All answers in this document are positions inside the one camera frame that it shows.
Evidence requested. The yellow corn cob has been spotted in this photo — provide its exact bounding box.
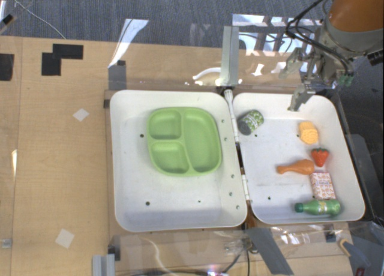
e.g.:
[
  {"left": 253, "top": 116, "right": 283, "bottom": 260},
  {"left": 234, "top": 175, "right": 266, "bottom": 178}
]
[{"left": 298, "top": 121, "right": 320, "bottom": 145}]

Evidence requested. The green bottle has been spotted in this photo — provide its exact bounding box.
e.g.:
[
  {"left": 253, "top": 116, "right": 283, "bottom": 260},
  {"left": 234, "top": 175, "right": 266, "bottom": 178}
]
[{"left": 294, "top": 199, "right": 342, "bottom": 217}]

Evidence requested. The pink carton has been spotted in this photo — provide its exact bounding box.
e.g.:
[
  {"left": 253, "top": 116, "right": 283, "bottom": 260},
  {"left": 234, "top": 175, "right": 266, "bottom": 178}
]
[{"left": 309, "top": 172, "right": 337, "bottom": 201}]

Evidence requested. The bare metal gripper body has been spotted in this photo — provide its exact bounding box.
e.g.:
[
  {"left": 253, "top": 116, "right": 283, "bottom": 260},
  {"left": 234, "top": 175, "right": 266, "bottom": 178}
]
[{"left": 302, "top": 26, "right": 355, "bottom": 89}]

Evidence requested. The thin black and white rod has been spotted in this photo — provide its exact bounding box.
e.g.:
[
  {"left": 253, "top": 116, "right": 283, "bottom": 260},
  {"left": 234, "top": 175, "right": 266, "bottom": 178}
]
[{"left": 224, "top": 88, "right": 251, "bottom": 204}]

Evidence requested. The green can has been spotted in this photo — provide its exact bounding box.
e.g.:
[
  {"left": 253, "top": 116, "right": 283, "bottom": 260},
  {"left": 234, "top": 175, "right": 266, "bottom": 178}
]
[{"left": 237, "top": 109, "right": 265, "bottom": 136}]

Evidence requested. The green divided plate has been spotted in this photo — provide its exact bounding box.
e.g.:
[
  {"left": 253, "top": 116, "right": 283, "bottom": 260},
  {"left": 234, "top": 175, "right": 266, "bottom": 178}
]
[{"left": 146, "top": 106, "right": 223, "bottom": 178}]

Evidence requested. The white plastic tray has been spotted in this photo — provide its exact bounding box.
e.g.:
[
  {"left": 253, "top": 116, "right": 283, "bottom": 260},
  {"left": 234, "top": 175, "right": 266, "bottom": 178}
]
[
  {"left": 232, "top": 92, "right": 367, "bottom": 226},
  {"left": 109, "top": 89, "right": 248, "bottom": 233}
]

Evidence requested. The orange chicken drumstick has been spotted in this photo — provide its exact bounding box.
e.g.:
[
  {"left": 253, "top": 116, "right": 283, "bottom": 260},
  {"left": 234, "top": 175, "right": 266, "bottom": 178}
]
[{"left": 276, "top": 159, "right": 316, "bottom": 176}]

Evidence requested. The red strawberry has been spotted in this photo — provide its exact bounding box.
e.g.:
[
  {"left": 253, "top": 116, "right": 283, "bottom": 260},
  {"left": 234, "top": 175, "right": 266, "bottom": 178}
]
[{"left": 310, "top": 147, "right": 330, "bottom": 168}]

